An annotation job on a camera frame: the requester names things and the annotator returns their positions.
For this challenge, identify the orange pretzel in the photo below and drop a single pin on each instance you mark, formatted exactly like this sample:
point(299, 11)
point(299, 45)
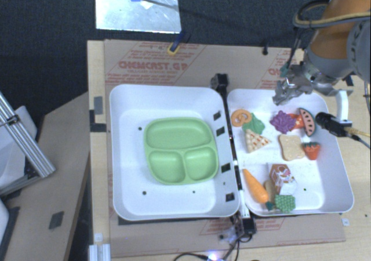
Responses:
point(236, 120)

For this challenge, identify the red watermelon slice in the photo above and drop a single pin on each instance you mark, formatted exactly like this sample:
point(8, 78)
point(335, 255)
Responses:
point(308, 122)

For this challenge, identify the white plastic tray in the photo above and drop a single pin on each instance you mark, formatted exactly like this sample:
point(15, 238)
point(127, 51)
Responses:
point(130, 152)
point(324, 175)

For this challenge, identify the orange carrot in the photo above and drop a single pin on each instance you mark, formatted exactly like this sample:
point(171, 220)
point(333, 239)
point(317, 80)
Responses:
point(255, 186)

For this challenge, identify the tan biscuit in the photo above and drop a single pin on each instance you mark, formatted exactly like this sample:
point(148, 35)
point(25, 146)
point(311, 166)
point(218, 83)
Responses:
point(269, 190)

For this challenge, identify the tan bread slice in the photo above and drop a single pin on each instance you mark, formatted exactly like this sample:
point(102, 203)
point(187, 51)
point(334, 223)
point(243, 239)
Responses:
point(291, 148)

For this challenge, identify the green lettuce leaf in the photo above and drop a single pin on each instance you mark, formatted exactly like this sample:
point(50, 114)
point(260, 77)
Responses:
point(255, 125)

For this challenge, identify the purple grapes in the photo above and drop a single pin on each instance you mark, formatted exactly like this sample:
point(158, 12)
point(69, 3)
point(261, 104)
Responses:
point(282, 122)

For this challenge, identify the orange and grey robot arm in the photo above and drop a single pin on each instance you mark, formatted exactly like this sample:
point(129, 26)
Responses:
point(333, 28)

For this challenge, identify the brown and white carton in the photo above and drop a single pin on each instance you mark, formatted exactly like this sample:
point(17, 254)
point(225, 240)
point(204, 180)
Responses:
point(281, 175)

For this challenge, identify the thin black and white rod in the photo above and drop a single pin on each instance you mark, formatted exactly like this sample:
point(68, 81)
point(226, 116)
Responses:
point(232, 144)

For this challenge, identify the brown cardboard board red print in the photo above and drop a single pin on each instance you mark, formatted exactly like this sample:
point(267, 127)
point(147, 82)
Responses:
point(162, 62)

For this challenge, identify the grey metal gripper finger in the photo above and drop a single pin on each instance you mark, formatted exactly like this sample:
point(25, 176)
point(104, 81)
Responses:
point(280, 94)
point(295, 94)

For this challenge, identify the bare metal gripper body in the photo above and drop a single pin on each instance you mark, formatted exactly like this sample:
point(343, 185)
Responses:
point(301, 80)

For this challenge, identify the red strawberry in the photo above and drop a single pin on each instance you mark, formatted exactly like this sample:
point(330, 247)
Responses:
point(312, 151)

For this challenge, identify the red and orange mushroom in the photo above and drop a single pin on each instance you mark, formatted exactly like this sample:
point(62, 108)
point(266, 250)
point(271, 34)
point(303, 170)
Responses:
point(298, 122)

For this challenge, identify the green divided plate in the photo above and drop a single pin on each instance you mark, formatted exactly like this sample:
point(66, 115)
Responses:
point(179, 149)

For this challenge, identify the black cylinder on white bracket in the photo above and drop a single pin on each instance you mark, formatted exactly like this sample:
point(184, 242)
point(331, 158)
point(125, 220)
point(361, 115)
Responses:
point(330, 123)

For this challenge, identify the yellow pizza slice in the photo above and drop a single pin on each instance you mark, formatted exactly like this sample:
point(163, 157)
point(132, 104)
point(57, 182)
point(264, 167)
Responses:
point(254, 141)

